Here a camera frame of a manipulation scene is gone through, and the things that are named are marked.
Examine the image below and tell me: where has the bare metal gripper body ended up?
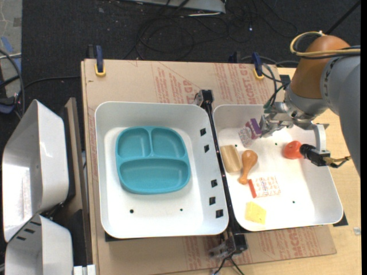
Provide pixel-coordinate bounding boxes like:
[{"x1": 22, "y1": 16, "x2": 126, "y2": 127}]
[{"x1": 263, "y1": 101, "x2": 315, "y2": 129}]

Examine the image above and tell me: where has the white plastic tray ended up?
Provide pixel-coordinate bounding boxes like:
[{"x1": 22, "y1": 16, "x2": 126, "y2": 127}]
[
  {"x1": 212, "y1": 104, "x2": 345, "y2": 232},
  {"x1": 94, "y1": 101, "x2": 230, "y2": 239}
]

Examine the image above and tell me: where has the orange toy tomato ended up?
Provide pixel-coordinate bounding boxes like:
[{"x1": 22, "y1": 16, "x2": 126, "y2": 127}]
[{"x1": 282, "y1": 140, "x2": 303, "y2": 160}]

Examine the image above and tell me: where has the black cylinder on white bracket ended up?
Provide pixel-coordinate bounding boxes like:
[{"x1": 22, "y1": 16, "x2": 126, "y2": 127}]
[{"x1": 299, "y1": 123, "x2": 331, "y2": 167}]

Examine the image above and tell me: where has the black block with thin wires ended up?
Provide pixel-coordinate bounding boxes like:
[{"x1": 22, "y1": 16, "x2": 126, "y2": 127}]
[
  {"x1": 208, "y1": 233, "x2": 248, "y2": 259},
  {"x1": 196, "y1": 89, "x2": 214, "y2": 107}
]

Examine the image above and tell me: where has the tan toy bread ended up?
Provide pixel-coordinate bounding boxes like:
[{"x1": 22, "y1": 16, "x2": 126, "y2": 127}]
[{"x1": 220, "y1": 144, "x2": 243, "y2": 174}]

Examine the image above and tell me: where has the yellow toy cheese wedge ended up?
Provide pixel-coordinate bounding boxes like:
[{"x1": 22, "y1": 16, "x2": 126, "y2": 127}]
[{"x1": 244, "y1": 201, "x2": 267, "y2": 225}]

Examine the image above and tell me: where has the blue divided plate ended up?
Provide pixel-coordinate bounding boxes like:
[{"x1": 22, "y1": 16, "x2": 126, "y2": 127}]
[{"x1": 115, "y1": 126, "x2": 192, "y2": 195}]

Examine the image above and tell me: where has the white packet with red edge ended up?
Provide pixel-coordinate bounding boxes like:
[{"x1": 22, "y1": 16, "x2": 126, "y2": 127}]
[{"x1": 248, "y1": 175, "x2": 282, "y2": 199}]

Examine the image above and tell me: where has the thin black rod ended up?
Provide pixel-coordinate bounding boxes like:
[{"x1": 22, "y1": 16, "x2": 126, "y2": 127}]
[{"x1": 204, "y1": 101, "x2": 239, "y2": 237}]

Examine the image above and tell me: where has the brown toy chicken drumstick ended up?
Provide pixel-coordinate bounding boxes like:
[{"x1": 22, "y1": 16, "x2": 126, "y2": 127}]
[{"x1": 238, "y1": 150, "x2": 259, "y2": 186}]

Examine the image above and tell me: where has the purple and white packet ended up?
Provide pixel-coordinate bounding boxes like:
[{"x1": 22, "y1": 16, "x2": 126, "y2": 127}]
[{"x1": 237, "y1": 118, "x2": 263, "y2": 148}]

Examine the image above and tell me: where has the brown cardboard board, red print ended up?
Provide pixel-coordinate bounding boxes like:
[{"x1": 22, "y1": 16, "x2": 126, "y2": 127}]
[{"x1": 80, "y1": 58, "x2": 338, "y2": 275}]

